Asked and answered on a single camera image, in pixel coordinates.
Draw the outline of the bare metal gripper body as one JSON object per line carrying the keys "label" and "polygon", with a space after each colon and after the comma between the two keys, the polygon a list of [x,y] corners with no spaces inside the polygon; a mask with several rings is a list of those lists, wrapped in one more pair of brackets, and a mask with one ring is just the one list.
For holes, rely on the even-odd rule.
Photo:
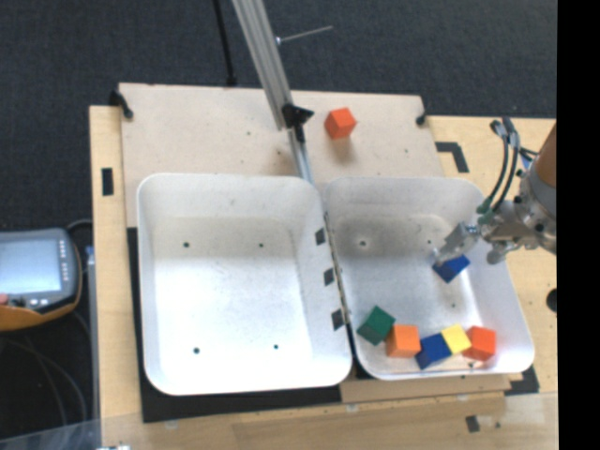
{"label": "bare metal gripper body", "polygon": [[491,244],[487,262],[500,263],[508,253],[524,249],[543,249],[557,254],[556,202],[540,202],[532,196],[516,196],[489,209],[478,218],[482,238]]}

